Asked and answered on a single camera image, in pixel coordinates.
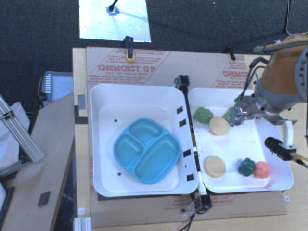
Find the pink toy vegetable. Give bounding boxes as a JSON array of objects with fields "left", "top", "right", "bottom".
[{"left": 254, "top": 161, "right": 272, "bottom": 179}]

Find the brown cardboard board red print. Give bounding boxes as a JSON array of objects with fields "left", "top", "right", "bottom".
[{"left": 86, "top": 46, "right": 287, "bottom": 228}]

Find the white plastic tray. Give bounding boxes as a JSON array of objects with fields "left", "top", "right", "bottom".
[
  {"left": 90, "top": 83, "right": 200, "bottom": 197},
  {"left": 187, "top": 87, "right": 294, "bottom": 193}
]

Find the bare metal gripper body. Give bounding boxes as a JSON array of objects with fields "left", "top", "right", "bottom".
[{"left": 230, "top": 97, "right": 268, "bottom": 127}]

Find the beige round biscuit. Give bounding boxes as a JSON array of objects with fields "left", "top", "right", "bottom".
[
  {"left": 204, "top": 155, "right": 226, "bottom": 178},
  {"left": 208, "top": 116, "right": 230, "bottom": 136}
]

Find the dark green toy broccoli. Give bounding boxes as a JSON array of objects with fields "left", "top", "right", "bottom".
[{"left": 238, "top": 157, "right": 255, "bottom": 177}]

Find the thin black and white rod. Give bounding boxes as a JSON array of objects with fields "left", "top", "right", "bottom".
[{"left": 182, "top": 87, "right": 205, "bottom": 195}]

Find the blue divided plate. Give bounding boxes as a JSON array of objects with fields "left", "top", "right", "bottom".
[{"left": 113, "top": 117, "right": 182, "bottom": 185}]

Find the black cylinder on white bracket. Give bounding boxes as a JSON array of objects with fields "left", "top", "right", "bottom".
[{"left": 264, "top": 120, "right": 298, "bottom": 162}]

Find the green toy lettuce leaf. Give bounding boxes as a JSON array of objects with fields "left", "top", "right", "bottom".
[
  {"left": 192, "top": 106, "right": 214, "bottom": 124},
  {"left": 222, "top": 107, "right": 235, "bottom": 122}
]

